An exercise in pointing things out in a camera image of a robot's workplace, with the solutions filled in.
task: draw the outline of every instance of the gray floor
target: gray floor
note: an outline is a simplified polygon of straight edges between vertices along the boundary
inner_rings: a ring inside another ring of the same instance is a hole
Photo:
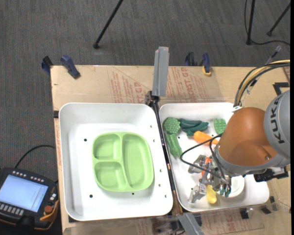
[[[0,0],[0,166],[14,166],[35,145],[55,143],[45,56],[55,65],[63,54],[76,65],[153,65],[154,52],[165,46],[171,66],[184,65],[189,52],[199,63],[207,52],[212,66],[255,67],[280,45],[275,60],[290,59],[291,10],[271,37],[267,32],[291,0],[255,0],[251,45],[252,0],[124,0],[94,49],[118,1]],[[39,148],[19,168],[56,179],[55,163],[54,149]],[[3,234],[17,231],[0,223]],[[61,234],[60,217],[37,234]]]

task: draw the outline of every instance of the white plate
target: white plate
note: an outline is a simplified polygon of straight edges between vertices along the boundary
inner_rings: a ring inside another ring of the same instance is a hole
[[[168,117],[185,118],[188,120],[202,120],[209,122],[205,133],[210,136],[216,135],[214,130],[214,119],[223,118],[226,122],[232,116],[233,104],[227,102],[218,103],[168,103],[160,108],[159,115],[161,123]],[[193,138],[181,130],[178,133],[178,141],[182,151],[198,144]],[[208,145],[202,145],[187,152],[183,159],[193,163],[199,155],[210,156],[211,151]],[[256,182],[253,175],[247,175],[244,178],[233,177],[232,193],[229,197],[217,194],[217,202],[209,204],[206,197],[196,200],[195,203],[189,203],[188,199],[192,188],[198,184],[199,174],[188,173],[189,165],[174,158],[168,152],[173,179],[177,191],[178,200],[181,206],[190,212],[202,212],[208,210],[217,210],[225,208],[243,207],[249,205],[259,205],[266,202],[269,198],[269,189],[266,182]]]
[[[173,205],[154,111],[144,104],[69,103],[59,112],[65,208],[75,220],[160,216]],[[133,132],[146,139],[154,166],[151,185],[136,192],[111,192],[94,178],[92,144],[107,132]]]

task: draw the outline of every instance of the green plate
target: green plate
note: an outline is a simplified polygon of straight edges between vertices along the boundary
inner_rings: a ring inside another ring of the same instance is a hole
[[[93,143],[93,166],[97,184],[109,191],[148,188],[154,177],[147,141],[130,132],[105,133]]]

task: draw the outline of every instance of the wooden table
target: wooden table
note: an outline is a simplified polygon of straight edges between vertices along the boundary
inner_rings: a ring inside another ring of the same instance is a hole
[[[152,90],[153,66],[76,66],[81,76],[72,78],[64,66],[50,68],[52,101],[55,112],[69,102],[142,103],[148,91]],[[234,102],[236,90],[251,67],[212,67],[212,75],[206,76],[201,67],[169,67],[167,95],[161,98],[166,102]],[[282,68],[272,70],[261,76],[244,106],[265,110],[276,97],[274,83],[289,82]],[[153,234],[152,219],[117,220],[114,222],[69,222],[64,207],[63,175],[59,119],[54,119],[57,144],[57,162],[61,203],[63,234]],[[250,218],[256,222],[250,226],[240,220],[225,220],[213,225],[210,234],[235,232],[236,235],[291,234],[291,177],[273,179],[268,182],[270,194],[275,197],[279,210],[270,214],[255,211]]]

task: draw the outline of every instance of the tripod leg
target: tripod leg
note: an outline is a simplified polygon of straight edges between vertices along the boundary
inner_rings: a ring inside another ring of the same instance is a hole
[[[253,25],[255,2],[256,2],[256,0],[252,0],[252,2],[251,2],[251,11],[250,11],[250,19],[249,19],[248,36],[247,36],[247,41],[246,41],[247,45],[251,45],[250,36],[251,36],[251,27]]]
[[[100,42],[101,38],[103,37],[103,35],[104,35],[106,29],[108,28],[109,24],[111,23],[112,19],[114,18],[114,15],[118,11],[119,7],[121,6],[122,2],[123,2],[123,0],[119,0],[117,6],[114,8],[109,20],[107,21],[106,25],[104,26],[103,30],[101,31],[99,37],[97,38],[96,42],[93,44],[93,47],[95,49],[99,48],[99,42]]]
[[[276,28],[276,26],[279,24],[279,22],[281,21],[281,19],[284,17],[285,13],[287,13],[287,11],[289,10],[289,8],[291,7],[291,2],[289,3],[289,5],[286,7],[286,9],[282,12],[281,16],[278,18],[278,20],[275,22],[274,26],[272,26],[271,30],[269,30],[267,32],[268,36],[272,35],[273,30]]]

